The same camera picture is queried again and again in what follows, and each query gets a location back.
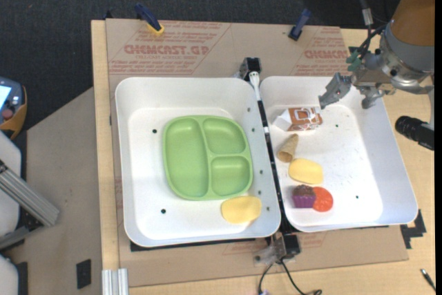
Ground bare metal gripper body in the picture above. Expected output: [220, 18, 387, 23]
[350, 52, 434, 96]

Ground brown and white carton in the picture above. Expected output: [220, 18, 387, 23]
[271, 106, 324, 133]

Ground white plastic tray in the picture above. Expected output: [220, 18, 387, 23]
[114, 76, 282, 248]
[258, 75, 419, 234]

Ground tan ice cream cone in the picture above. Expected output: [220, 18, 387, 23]
[276, 133, 300, 163]

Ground thin black and white rod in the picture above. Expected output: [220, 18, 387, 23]
[249, 70, 287, 236]

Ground yellow potato chip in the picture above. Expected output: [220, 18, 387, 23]
[220, 196, 263, 225]
[288, 158, 325, 185]

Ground orange round slice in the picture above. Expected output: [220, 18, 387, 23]
[311, 187, 334, 213]

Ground purple cupcake with brown top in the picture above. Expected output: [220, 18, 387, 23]
[291, 184, 316, 209]

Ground green divided plate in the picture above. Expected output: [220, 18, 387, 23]
[162, 115, 254, 201]

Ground brown cardboard board red print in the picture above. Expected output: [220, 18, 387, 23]
[104, 17, 410, 288]

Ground black cylinder on white bracket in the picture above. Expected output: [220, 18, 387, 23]
[394, 77, 436, 151]

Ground black block with thin wires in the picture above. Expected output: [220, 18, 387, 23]
[272, 233, 302, 259]
[242, 57, 262, 77]

